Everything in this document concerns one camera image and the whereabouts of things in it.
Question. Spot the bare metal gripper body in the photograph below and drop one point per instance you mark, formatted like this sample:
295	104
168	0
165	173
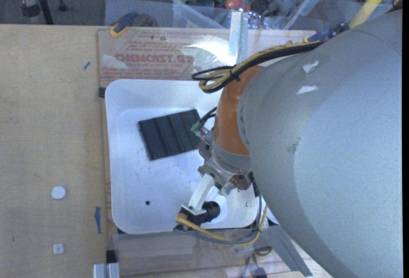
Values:
214	171

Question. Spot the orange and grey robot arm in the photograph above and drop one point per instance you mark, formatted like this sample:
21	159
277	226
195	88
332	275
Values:
319	142

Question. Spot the black ribbed rectangular pad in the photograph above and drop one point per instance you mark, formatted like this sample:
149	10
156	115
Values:
169	134

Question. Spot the white plastic tray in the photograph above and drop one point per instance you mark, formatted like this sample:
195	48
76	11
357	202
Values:
143	181

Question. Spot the brown cardboard board red print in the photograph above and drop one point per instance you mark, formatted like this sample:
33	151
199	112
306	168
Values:
143	56

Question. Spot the white round disc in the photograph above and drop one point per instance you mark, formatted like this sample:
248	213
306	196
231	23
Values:
58	192

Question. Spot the small white square piece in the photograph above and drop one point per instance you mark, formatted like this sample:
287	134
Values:
58	248

